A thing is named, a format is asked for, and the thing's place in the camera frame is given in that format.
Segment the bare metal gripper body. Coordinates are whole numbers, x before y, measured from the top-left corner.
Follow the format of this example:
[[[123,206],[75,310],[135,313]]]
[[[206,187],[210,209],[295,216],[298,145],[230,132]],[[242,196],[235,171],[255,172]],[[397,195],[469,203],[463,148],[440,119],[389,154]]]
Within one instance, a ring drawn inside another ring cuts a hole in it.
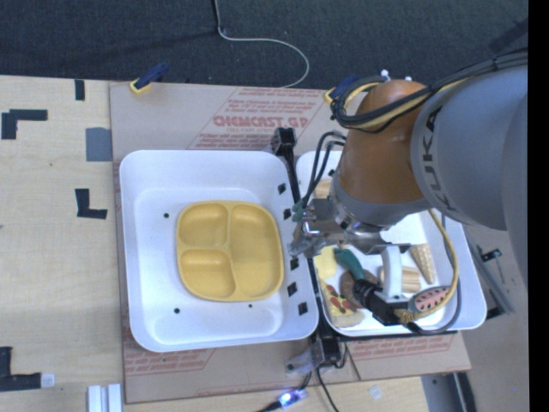
[[[404,217],[396,205],[352,202],[336,198],[314,199],[299,223],[299,237],[329,245],[351,245],[365,255],[380,254],[395,246],[404,253],[406,242],[387,241],[383,232]]]

